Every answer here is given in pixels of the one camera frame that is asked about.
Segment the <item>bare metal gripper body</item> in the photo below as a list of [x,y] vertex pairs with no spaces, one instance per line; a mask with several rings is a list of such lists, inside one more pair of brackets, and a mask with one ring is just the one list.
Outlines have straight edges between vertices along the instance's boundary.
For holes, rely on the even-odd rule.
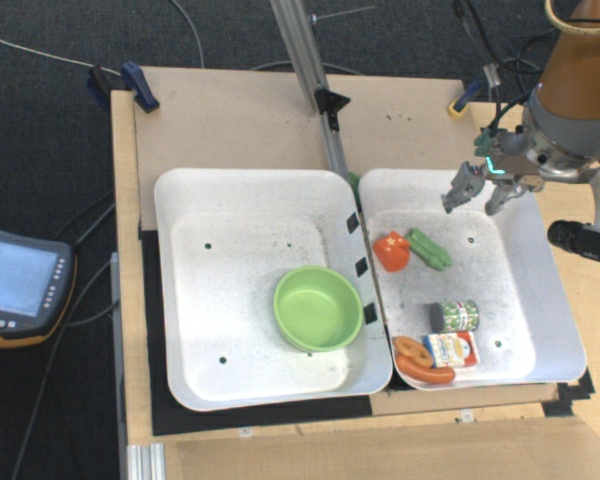
[[483,177],[501,191],[540,191],[547,181],[573,183],[600,161],[600,134],[551,137],[538,130],[484,130]]

